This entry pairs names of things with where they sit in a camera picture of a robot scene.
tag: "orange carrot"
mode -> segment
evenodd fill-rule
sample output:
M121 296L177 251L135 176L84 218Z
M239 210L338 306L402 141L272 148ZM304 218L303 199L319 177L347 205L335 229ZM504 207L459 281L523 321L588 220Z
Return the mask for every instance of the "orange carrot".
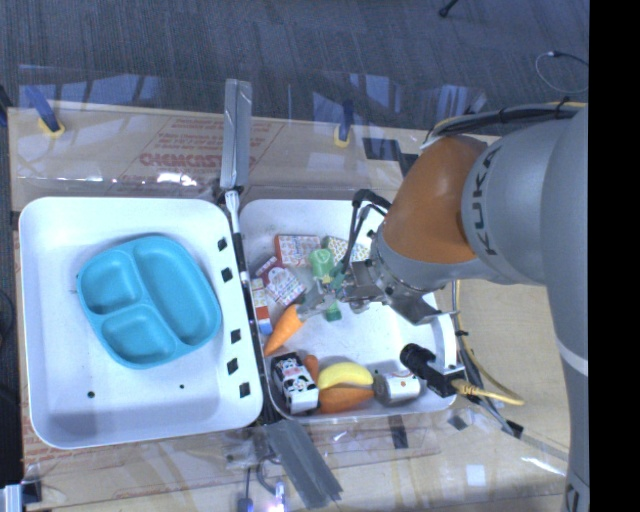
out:
M308 354L302 360L302 364L304 364L305 368L309 371L313 382L318 382L318 374L320 373L320 363L318 362L318 358L313 354Z
M333 386L320 391L320 412L323 414L333 414L346 411L355 407L365 400L373 398L374 393L371 388L357 388L347 386Z
M295 304L284 310L280 320L273 328L273 333L269 336L264 346L264 355L270 356L280 348L295 332L302 327L302 321L298 318Z

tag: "banana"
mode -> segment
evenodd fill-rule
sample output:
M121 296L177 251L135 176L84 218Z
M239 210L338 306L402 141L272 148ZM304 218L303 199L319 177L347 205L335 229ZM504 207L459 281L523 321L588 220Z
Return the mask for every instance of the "banana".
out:
M373 384L373 375L362 365L344 361L320 370L316 384L320 390L330 388L337 384L369 386Z

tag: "gray fabric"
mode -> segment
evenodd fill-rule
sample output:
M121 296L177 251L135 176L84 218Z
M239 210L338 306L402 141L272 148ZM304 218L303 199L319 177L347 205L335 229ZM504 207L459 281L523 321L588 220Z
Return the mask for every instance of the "gray fabric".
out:
M557 50L588 60L588 0L461 0L441 18L445 4L3 0L0 83L18 105L24 101L20 85L39 83L39 77L51 81L50 70L25 66L58 70L58 84L155 76L163 87L147 100L131 101L119 86L51 87L48 94L221 112L224 81L237 78L252 83L256 116L334 121L340 115L336 105L350 97L357 122L428 129L448 113L461 113L469 104L465 94L484 94L485 110L561 100L565 95L536 73L536 58ZM544 58L540 67L561 89L586 86L587 68L573 59ZM379 90L386 92L381 96ZM314 97L326 101L314 104ZM392 107L386 106L389 97ZM587 98L571 95L575 101ZM0 129L0 284L15 299L7 150L7 130ZM5 322L8 310L2 307ZM17 393L15 330L3 345L0 384ZM20 451L19 422L7 410L0 408L0 468L15 475L19 464L10 461ZM0 486L11 478L0 474Z

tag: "blue plate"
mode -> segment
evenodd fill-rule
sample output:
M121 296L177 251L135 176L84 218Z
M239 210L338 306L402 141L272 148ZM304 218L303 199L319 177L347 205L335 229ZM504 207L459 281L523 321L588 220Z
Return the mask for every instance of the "blue plate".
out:
M210 341L220 304L204 273L179 243L152 235L91 258L77 277L82 308L119 363L150 368Z

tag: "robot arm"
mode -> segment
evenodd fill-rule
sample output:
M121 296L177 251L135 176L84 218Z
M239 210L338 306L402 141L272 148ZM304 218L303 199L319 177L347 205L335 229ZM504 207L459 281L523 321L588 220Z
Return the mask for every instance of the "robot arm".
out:
M586 512L588 112L550 113L488 147L446 129L428 141L372 235L370 260L351 264L337 296L356 311L383 302L417 325L441 313L423 296L453 280L546 286L571 421L563 510Z

